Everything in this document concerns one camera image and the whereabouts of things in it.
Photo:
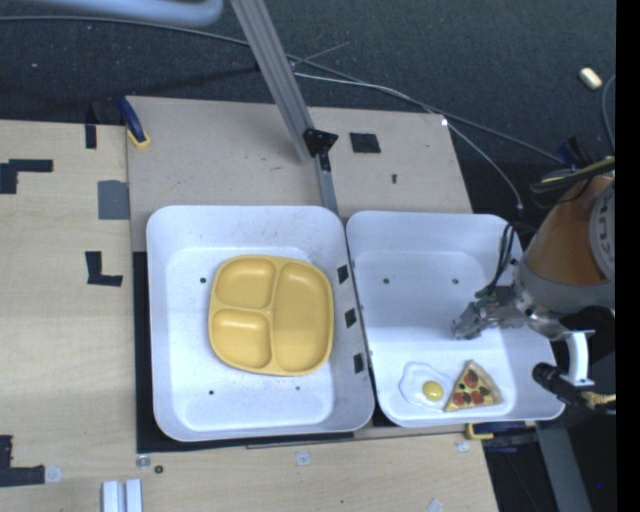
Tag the silver metal washer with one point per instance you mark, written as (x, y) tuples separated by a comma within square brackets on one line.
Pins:
[(143, 461)]

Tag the white and yellow fried egg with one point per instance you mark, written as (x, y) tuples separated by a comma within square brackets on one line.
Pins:
[(417, 382)]

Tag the white plastic tray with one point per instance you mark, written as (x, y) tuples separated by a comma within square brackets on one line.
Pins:
[(190, 400), (425, 310)]

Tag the black cylinder on white bracket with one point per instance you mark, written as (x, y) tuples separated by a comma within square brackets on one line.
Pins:
[(552, 380)]

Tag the pizza slice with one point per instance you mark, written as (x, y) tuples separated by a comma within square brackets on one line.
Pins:
[(472, 387)]

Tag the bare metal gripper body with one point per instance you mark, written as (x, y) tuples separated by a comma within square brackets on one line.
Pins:
[(505, 310)]

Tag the yellow divided plate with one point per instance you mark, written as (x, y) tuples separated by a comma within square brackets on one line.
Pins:
[(300, 320)]

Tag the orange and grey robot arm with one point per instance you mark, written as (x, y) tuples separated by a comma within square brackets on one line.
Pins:
[(565, 250)]

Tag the small beige cylinder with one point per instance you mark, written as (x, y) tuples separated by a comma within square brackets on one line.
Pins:
[(590, 78)]

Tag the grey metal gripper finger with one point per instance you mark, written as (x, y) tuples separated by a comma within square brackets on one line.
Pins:
[(472, 311), (464, 330)]

